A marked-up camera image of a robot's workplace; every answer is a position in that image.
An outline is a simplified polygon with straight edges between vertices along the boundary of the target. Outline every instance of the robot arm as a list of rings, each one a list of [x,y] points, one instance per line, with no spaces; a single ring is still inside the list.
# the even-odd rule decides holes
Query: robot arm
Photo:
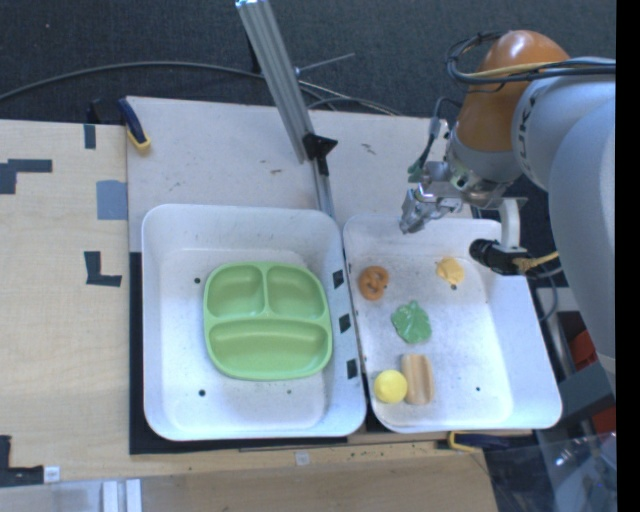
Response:
[[[486,40],[494,43],[478,71],[459,73],[458,58]],[[409,168],[417,186],[405,197],[400,229],[418,231],[463,203],[499,209],[524,173],[549,193],[563,270],[615,392],[615,61],[569,59],[545,36],[511,31],[459,45],[448,69],[469,92],[444,161]],[[478,243],[471,252],[485,264],[483,251],[502,253],[507,264],[524,251]]]

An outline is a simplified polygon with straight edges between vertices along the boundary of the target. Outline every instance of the brown donut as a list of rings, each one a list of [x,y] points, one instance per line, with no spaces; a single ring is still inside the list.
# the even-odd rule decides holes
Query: brown donut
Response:
[[[358,278],[360,293],[367,300],[378,300],[384,294],[389,282],[389,272],[383,267],[373,265],[365,268]]]

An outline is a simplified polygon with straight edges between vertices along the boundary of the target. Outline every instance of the yellow lemon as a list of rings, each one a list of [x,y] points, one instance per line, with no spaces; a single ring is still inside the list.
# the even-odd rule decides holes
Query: yellow lemon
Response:
[[[378,400],[395,404],[407,396],[407,379],[398,370],[384,370],[373,382],[373,392]]]

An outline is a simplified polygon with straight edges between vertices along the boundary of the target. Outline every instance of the black bracket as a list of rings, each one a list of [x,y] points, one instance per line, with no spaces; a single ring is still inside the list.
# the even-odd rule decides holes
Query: black bracket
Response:
[[[44,467],[10,468],[11,436],[0,435],[0,487],[38,485],[44,483]]]
[[[309,160],[318,162],[318,172],[323,176],[329,176],[326,156],[336,147],[338,141],[321,137],[315,133],[307,133],[302,138],[302,144]]]

